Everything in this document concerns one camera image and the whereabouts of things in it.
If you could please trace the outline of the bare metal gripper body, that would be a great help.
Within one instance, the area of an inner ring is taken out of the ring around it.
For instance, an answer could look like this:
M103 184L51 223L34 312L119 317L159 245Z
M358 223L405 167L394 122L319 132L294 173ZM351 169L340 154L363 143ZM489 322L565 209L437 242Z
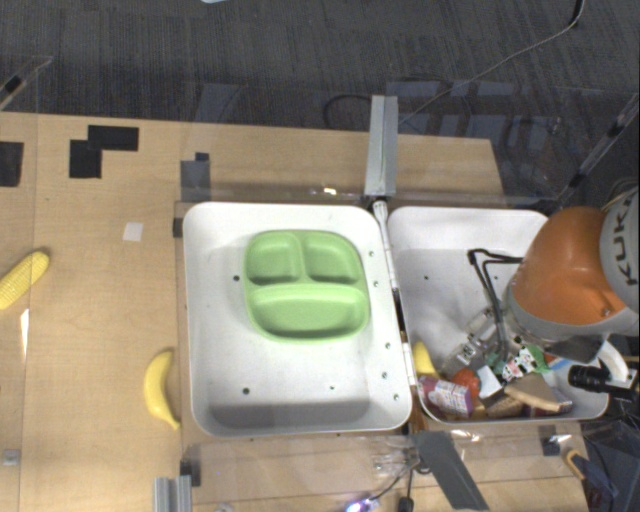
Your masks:
M465 327L467 341L462 348L464 361L495 355L505 361L508 357L506 322L501 313L495 316L492 308L482 309Z

